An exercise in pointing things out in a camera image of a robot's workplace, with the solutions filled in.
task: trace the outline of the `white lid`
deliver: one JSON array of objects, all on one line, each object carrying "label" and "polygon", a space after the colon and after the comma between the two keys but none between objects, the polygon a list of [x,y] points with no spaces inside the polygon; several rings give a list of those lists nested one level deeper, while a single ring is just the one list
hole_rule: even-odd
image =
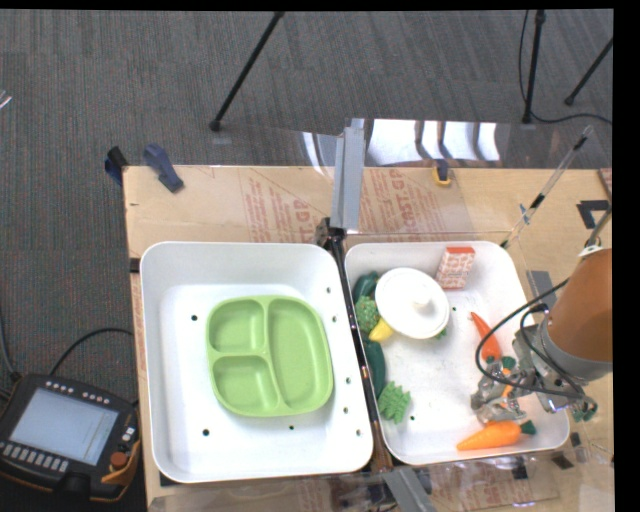
[{"label": "white lid", "polygon": [[420,270],[400,267],[384,273],[376,284],[375,300],[385,322],[410,338],[432,338],[449,322],[444,290]]}]

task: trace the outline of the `black pole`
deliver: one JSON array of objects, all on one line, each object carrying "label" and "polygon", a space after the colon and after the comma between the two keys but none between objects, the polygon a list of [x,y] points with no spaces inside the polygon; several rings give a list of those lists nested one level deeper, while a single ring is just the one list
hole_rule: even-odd
[{"label": "black pole", "polygon": [[545,21],[544,9],[536,11],[536,31],[533,36],[533,53],[531,54],[531,68],[529,70],[529,85],[527,87],[527,98],[522,116],[523,123],[531,122],[531,103],[533,102],[533,85],[536,81],[536,67],[538,66],[538,51],[540,50],[540,36],[542,24]]},{"label": "black pole", "polygon": [[271,18],[269,25],[264,31],[264,34],[262,34],[260,41],[258,41],[258,45],[253,50],[253,53],[251,54],[251,56],[249,57],[249,60],[245,64],[244,69],[242,70],[242,72],[240,73],[240,76],[236,80],[236,83],[233,85],[233,88],[229,92],[227,99],[222,104],[220,111],[216,114],[216,118],[209,123],[209,128],[211,128],[212,131],[217,132],[220,130],[220,122],[222,121],[224,114],[226,113],[227,109],[231,105],[233,98],[235,97],[237,92],[240,90],[240,87],[242,86],[242,82],[244,82],[244,79],[249,74],[249,71],[251,71],[251,68],[253,67],[253,63],[256,61],[256,59],[260,55],[262,48],[264,47],[265,44],[267,44],[267,41],[269,40],[269,36],[271,35],[271,32],[273,32],[273,29],[276,28],[276,25],[278,24],[278,21],[280,20],[280,18],[284,16],[284,13],[285,11],[275,11],[273,13],[273,17]]},{"label": "black pole", "polygon": [[588,71],[586,72],[582,80],[580,80],[580,83],[576,85],[576,88],[573,90],[573,92],[565,98],[564,102],[566,105],[573,105],[573,100],[578,95],[582,87],[584,87],[584,84],[587,83],[587,80],[589,80],[589,78],[591,77],[593,72],[596,70],[600,62],[602,62],[602,59],[604,59],[607,53],[609,53],[609,50],[611,50],[612,46],[613,46],[613,36],[611,36],[611,39],[609,39],[607,46],[605,46],[604,49],[600,52],[600,55],[598,55],[596,60],[593,61],[593,64],[591,64],[591,67],[588,69]]}]

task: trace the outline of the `green divided plate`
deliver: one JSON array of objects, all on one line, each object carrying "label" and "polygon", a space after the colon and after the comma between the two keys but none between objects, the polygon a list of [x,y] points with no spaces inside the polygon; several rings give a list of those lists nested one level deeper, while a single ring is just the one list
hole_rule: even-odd
[{"label": "green divided plate", "polygon": [[228,299],[207,320],[213,391],[244,416],[311,412],[333,391],[331,353],[318,313],[280,295]]}]

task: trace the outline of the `button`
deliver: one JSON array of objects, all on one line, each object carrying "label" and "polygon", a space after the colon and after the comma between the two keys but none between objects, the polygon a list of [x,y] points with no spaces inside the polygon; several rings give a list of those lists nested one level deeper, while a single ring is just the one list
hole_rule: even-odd
[{"label": "button", "polygon": [[129,457],[127,457],[126,453],[113,452],[109,461],[111,462],[111,467],[113,468],[113,470],[118,471],[119,469],[122,469],[127,465],[127,462],[129,462]]}]

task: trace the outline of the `white tray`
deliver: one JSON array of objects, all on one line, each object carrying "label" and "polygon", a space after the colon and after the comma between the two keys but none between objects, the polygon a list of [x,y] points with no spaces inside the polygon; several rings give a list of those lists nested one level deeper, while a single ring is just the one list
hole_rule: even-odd
[{"label": "white tray", "polygon": [[[523,435],[517,444],[502,448],[456,449],[459,441],[481,428],[470,407],[482,374],[475,365],[480,337],[469,312],[493,326],[527,302],[504,249],[484,241],[363,243],[345,257],[349,285],[353,288],[358,277],[373,270],[382,275],[396,267],[416,268],[435,277],[445,247],[455,245],[473,247],[476,256],[466,286],[445,290],[452,308],[446,336],[422,341],[394,333],[382,342],[386,380],[411,393],[402,422],[381,419],[389,451],[404,463],[423,465],[557,448],[569,435],[566,413],[547,413],[537,396],[529,395],[520,404],[538,430],[535,435]],[[516,315],[496,331],[505,355],[514,356],[511,344],[519,322]]]},{"label": "white tray", "polygon": [[[162,242],[140,263],[151,445],[182,483],[343,473],[371,458],[373,438],[337,265],[311,244]],[[211,387],[205,327],[219,302],[280,294],[322,318],[334,389],[319,409],[234,414]]]}]

